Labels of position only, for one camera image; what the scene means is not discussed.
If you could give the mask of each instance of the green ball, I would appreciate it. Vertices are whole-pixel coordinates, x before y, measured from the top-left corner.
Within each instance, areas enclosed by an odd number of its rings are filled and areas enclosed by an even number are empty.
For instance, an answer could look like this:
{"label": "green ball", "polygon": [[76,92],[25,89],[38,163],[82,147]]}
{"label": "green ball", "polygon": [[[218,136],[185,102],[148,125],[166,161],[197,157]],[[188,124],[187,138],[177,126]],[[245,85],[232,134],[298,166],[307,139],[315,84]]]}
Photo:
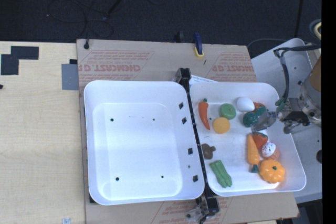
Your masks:
{"label": "green ball", "polygon": [[219,114],[228,120],[232,120],[236,116],[236,109],[233,105],[225,103],[220,106]]}

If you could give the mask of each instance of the orange carrot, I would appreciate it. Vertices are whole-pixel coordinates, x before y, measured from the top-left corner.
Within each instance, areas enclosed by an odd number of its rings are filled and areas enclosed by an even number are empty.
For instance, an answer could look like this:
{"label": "orange carrot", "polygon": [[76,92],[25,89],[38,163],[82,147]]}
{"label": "orange carrot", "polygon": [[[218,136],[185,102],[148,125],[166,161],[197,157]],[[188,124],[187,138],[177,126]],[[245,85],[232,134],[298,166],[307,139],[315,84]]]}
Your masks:
{"label": "orange carrot", "polygon": [[198,111],[200,113],[201,121],[203,122],[204,126],[210,130],[208,116],[207,116],[207,110],[208,110],[209,104],[207,103],[207,100],[204,98],[202,102],[198,104]]}
{"label": "orange carrot", "polygon": [[260,157],[257,145],[250,133],[247,135],[247,160],[249,164],[253,165],[251,172],[258,173],[258,163],[260,161]]}

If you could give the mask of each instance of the toy pumpkin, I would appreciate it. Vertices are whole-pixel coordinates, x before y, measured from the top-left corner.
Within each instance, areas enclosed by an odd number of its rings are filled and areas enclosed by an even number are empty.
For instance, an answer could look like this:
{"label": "toy pumpkin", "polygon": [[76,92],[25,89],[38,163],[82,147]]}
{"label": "toy pumpkin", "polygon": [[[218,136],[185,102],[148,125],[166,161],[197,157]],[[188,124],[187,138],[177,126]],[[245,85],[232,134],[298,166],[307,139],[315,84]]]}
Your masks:
{"label": "toy pumpkin", "polygon": [[260,163],[259,173],[261,177],[270,183],[283,181],[285,178],[285,169],[281,163],[274,159],[265,159]]}

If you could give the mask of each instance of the black floor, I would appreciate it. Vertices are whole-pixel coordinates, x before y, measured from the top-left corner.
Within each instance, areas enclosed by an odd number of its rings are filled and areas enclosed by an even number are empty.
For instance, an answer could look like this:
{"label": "black floor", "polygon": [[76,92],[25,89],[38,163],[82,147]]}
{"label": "black floor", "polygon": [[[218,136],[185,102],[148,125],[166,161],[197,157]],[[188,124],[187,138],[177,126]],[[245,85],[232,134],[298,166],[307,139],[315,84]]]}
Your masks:
{"label": "black floor", "polygon": [[0,0],[0,40],[77,38],[249,45],[255,57],[293,37],[320,45],[322,0]]}

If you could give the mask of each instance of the black tape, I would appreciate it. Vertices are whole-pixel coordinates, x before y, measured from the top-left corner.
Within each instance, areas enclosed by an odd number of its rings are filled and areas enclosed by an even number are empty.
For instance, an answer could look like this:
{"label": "black tape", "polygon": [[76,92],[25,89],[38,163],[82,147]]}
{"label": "black tape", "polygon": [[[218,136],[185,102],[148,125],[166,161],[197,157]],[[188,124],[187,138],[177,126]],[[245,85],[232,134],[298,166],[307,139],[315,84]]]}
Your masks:
{"label": "black tape", "polygon": [[19,60],[38,60],[39,47],[11,46],[10,54],[1,55],[1,75],[19,75]]}

